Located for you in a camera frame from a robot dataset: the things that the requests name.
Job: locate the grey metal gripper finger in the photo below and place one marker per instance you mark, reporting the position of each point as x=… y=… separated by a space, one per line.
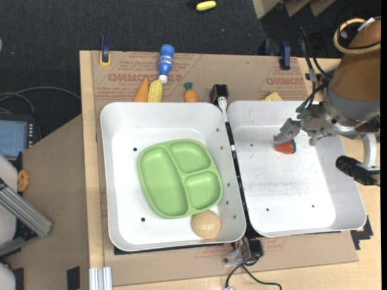
x=317 y=137
x=287 y=130

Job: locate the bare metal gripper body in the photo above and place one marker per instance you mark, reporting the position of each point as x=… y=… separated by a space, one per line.
x=317 y=119

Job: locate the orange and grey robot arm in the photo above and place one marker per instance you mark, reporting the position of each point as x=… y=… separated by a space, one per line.
x=353 y=68

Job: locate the yellow cheese wedge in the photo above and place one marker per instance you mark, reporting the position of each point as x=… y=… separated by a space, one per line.
x=273 y=96

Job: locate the white plastic tray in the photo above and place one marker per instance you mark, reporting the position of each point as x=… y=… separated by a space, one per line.
x=127 y=177
x=287 y=186

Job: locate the thin black and white rod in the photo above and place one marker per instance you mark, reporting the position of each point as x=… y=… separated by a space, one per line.
x=232 y=140

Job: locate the brown cardboard board red print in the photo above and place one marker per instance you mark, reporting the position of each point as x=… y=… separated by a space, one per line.
x=211 y=68

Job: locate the small orange carrot green top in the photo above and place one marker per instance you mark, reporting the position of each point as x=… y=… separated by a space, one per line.
x=191 y=96

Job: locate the beige dimpled ball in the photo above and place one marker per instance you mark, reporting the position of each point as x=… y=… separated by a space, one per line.
x=206 y=224

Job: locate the green divided plate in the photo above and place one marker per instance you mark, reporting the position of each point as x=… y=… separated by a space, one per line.
x=163 y=177

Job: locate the yellow corn cob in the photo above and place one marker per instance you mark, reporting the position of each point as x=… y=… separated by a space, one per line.
x=155 y=92

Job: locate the blue bottle white cap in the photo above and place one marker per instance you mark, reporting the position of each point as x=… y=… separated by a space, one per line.
x=165 y=60

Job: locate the yellow oval toy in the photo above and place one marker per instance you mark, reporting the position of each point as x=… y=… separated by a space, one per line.
x=206 y=5

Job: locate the plain orange carrot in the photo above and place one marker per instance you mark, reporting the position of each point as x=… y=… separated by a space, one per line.
x=142 y=94

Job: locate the black cylinder on white bracket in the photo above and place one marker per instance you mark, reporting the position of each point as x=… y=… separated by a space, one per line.
x=352 y=166

